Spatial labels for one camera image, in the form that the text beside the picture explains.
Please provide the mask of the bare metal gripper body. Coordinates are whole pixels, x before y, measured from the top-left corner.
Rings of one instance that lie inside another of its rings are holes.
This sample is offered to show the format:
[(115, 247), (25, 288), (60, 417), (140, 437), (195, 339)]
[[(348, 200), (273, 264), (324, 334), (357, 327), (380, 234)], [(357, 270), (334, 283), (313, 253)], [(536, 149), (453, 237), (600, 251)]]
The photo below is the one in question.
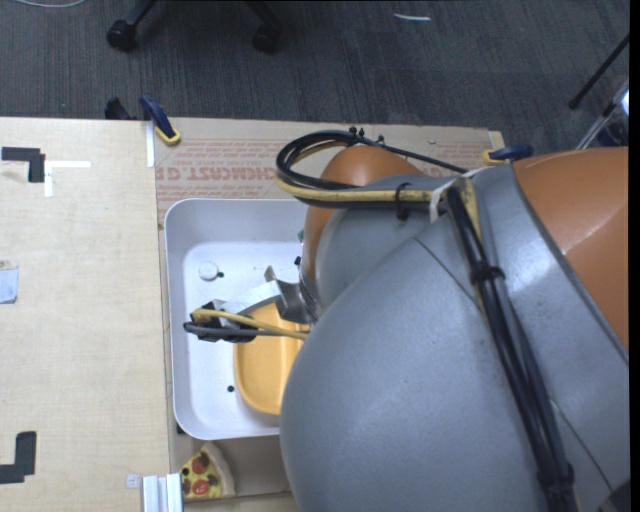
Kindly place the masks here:
[(272, 266), (267, 267), (264, 277), (276, 286), (276, 307), (281, 318), (298, 324), (315, 324), (323, 312), (317, 286), (300, 263), (295, 265), (298, 273), (296, 282), (280, 280)]

